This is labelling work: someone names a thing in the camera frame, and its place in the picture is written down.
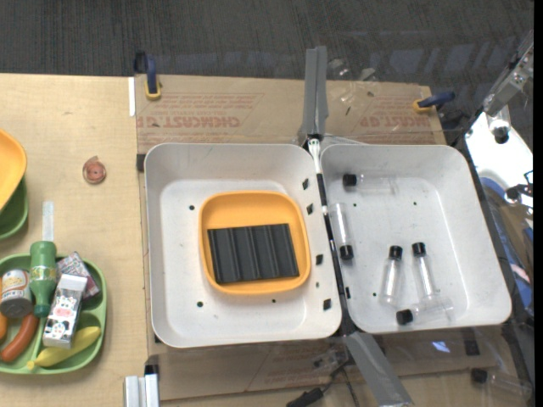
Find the toy banana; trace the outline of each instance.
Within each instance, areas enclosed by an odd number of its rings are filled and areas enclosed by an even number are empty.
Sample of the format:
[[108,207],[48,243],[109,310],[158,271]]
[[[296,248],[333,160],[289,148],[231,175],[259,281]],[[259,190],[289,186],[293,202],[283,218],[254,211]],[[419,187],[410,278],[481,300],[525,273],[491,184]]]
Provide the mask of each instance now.
[[89,347],[98,339],[100,333],[101,329],[98,326],[82,328],[76,332],[70,349],[60,347],[45,348],[34,360],[28,361],[26,367],[32,370],[35,366],[47,368],[56,365]]

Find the green tray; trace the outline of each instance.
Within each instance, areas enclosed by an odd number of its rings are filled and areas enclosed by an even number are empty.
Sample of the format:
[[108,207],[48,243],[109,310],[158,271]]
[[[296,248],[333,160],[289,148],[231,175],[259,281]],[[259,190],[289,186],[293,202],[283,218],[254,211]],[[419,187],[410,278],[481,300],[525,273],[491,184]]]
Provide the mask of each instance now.
[[[57,260],[61,260],[64,256],[57,257]],[[77,329],[89,326],[99,326],[101,329],[98,339],[88,348],[80,351],[72,357],[48,368],[41,368],[36,366],[32,371],[26,367],[26,362],[34,360],[40,351],[42,351],[42,334],[43,327],[47,318],[41,318],[38,330],[31,344],[27,349],[13,362],[2,362],[0,360],[0,372],[6,372],[9,374],[62,374],[64,372],[71,372],[82,368],[87,365],[98,353],[102,347],[102,341],[104,340],[105,332],[105,320],[106,320],[106,304],[107,304],[107,290],[104,275],[92,262],[84,259],[85,265],[91,273],[94,281],[100,288],[100,293],[88,300],[83,301],[81,305],[81,315],[79,322],[77,323]],[[6,271],[13,269],[29,270],[31,265],[30,254],[15,254],[8,256],[7,258],[0,260],[0,276]],[[8,321],[8,333],[4,337],[2,343],[0,343],[0,350],[4,349],[11,339],[17,334],[20,327],[21,319],[10,319]]]
[[0,212],[0,241],[14,235],[28,217],[28,198],[25,178],[20,181],[14,194]]

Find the white strip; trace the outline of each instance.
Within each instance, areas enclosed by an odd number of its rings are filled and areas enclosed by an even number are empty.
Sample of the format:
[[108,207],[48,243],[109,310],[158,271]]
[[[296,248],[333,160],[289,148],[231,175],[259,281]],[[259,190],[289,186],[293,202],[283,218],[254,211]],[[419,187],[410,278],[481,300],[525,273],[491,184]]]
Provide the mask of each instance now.
[[130,116],[136,116],[136,79],[128,77],[128,108]]
[[42,206],[42,240],[54,241],[54,203],[50,200]]

